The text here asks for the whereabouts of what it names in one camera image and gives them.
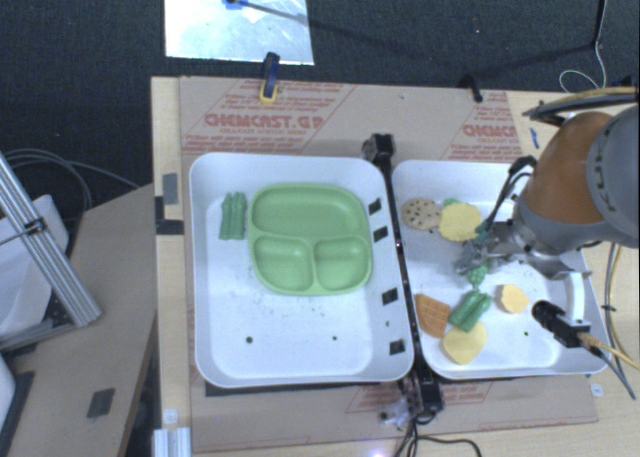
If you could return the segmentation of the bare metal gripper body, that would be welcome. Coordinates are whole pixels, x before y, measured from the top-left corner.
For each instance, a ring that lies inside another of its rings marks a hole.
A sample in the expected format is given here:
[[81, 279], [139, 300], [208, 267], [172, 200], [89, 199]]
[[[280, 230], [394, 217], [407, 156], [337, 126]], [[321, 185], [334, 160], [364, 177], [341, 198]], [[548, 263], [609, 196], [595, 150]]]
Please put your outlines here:
[[581, 270], [565, 263], [564, 251], [538, 240], [528, 227], [515, 220], [493, 223], [481, 246], [481, 256], [495, 264], [518, 261], [535, 269], [546, 279], [564, 279], [577, 273], [583, 278], [590, 270]]

